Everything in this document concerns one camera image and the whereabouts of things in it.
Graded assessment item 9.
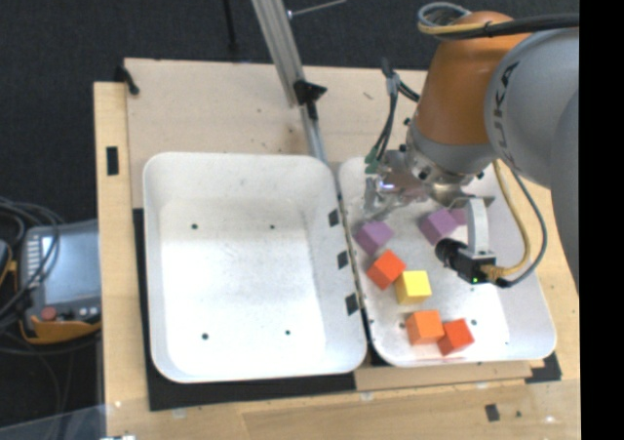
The black cylinder on white bracket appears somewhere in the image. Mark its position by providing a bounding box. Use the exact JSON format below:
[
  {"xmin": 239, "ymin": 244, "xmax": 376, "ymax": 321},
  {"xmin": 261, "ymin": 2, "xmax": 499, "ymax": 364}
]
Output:
[{"xmin": 434, "ymin": 197, "xmax": 498, "ymax": 286}]

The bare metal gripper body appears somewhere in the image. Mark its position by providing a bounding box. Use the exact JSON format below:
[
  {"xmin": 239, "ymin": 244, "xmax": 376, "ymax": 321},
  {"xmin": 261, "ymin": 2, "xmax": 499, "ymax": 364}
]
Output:
[{"xmin": 377, "ymin": 150, "xmax": 484, "ymax": 208}]

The orange cube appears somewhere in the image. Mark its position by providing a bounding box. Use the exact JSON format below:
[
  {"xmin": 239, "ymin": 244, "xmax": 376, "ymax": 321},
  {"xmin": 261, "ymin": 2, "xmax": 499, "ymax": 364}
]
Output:
[{"xmin": 405, "ymin": 309, "xmax": 446, "ymax": 347}]

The red-orange cube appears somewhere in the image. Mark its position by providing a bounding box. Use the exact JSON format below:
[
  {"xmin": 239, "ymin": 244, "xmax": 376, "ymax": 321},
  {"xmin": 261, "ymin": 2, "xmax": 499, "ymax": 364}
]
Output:
[
  {"xmin": 366, "ymin": 249, "xmax": 408, "ymax": 291},
  {"xmin": 437, "ymin": 318, "xmax": 476, "ymax": 357}
]

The yellow cube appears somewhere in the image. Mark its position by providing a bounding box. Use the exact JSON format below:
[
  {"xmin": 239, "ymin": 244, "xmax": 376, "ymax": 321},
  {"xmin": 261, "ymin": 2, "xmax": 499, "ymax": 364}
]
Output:
[{"xmin": 393, "ymin": 269, "xmax": 434, "ymax": 306}]

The pale wood board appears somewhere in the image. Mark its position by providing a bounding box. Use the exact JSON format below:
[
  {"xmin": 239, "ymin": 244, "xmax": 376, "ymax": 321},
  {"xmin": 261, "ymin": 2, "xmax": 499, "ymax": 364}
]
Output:
[{"xmin": 124, "ymin": 57, "xmax": 547, "ymax": 391}]

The white plastic tray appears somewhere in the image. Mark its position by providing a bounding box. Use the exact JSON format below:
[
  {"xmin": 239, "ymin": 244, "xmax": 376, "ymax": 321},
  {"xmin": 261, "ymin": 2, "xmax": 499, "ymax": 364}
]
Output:
[
  {"xmin": 337, "ymin": 156, "xmax": 558, "ymax": 368},
  {"xmin": 142, "ymin": 151, "xmax": 369, "ymax": 384}
]

